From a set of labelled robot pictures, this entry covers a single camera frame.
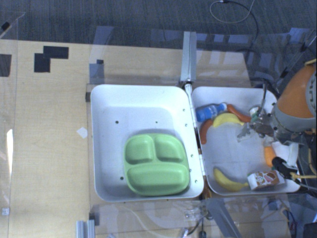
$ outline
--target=wooden surface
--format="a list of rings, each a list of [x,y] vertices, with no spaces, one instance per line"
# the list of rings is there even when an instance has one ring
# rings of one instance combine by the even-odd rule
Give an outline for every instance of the wooden surface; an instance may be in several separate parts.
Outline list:
[[[52,59],[50,73],[34,73],[34,53],[42,53],[45,45],[69,47],[69,59]],[[201,57],[205,59],[205,66],[200,68],[209,73],[211,54],[202,53]],[[73,238],[76,221],[88,220],[91,209],[88,140],[82,138],[77,130],[87,128],[85,93],[89,83],[89,61],[96,62],[96,59],[104,59],[107,75],[114,75],[116,79],[123,73],[136,71],[157,77],[163,72],[177,78],[181,51],[18,43],[10,238]],[[236,73],[240,83],[248,82],[245,69],[240,68]],[[143,228],[142,223],[149,223],[146,228],[151,231],[123,233],[120,229],[122,219],[117,218],[112,220],[118,224],[117,232],[113,233],[115,237],[176,237],[179,233],[178,226],[174,229],[158,228],[148,222],[146,214],[142,216],[135,221]],[[278,223],[275,221],[274,226],[283,231],[280,231],[280,237],[288,237],[286,222],[280,219],[280,225]],[[131,225],[127,229],[134,229],[133,221],[125,219],[125,224]],[[241,229],[243,234],[255,234],[261,226],[261,219],[242,226],[246,227]],[[206,229],[210,227],[212,237],[221,237],[214,221],[206,223]],[[107,235],[104,232],[97,237],[106,238]]]

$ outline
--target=blue bottle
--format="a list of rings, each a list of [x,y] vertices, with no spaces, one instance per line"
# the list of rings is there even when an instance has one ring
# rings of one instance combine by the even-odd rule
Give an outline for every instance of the blue bottle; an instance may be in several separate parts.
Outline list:
[[[207,107],[196,109],[197,121],[203,122],[207,119],[214,119],[220,112],[227,110],[227,104],[221,103],[219,105],[209,105]]]

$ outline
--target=white cable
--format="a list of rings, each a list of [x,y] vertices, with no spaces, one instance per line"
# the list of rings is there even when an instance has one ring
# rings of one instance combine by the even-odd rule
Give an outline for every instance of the white cable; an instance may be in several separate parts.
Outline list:
[[[255,0],[252,1],[251,6],[250,6],[250,9],[249,9],[249,11],[248,11],[248,14],[247,14],[243,19],[238,20],[238,21],[223,21],[223,20],[217,18],[217,17],[212,13],[211,8],[212,8],[212,6],[213,6],[215,3],[218,3],[218,2],[219,2],[219,3],[227,3],[227,2],[230,2],[230,1],[229,1],[229,0],[219,0],[219,1],[213,2],[213,3],[210,5],[210,7],[209,7],[210,14],[211,14],[216,20],[220,21],[221,23],[236,24],[236,23],[240,23],[240,22],[246,20],[246,19],[250,16],[250,13],[251,13],[251,10],[252,10],[252,7],[253,7],[253,5],[254,5]]]

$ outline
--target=banana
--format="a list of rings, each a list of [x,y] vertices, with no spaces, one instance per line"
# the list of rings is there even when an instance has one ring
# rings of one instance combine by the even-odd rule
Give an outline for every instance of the banana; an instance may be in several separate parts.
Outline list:
[[[232,191],[232,192],[238,192],[240,191],[243,187],[249,186],[247,182],[245,183],[240,183],[240,182],[235,182],[232,180],[229,180],[219,169],[214,168],[213,170],[213,176],[216,180],[216,182],[223,188]]]
[[[239,120],[239,118],[235,115],[235,114],[232,114],[232,113],[224,113],[224,114],[220,114],[218,115],[214,121],[213,121],[213,126],[214,128],[222,125],[223,123],[225,122],[233,122],[233,123],[239,123],[241,125],[244,124],[244,122],[241,122]]]

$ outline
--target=green plate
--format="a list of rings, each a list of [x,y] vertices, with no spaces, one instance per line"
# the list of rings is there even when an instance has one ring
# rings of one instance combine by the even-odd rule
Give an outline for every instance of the green plate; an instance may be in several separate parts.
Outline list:
[[[168,134],[140,134],[124,147],[124,171],[129,188],[143,196],[182,192],[189,184],[183,144]]]

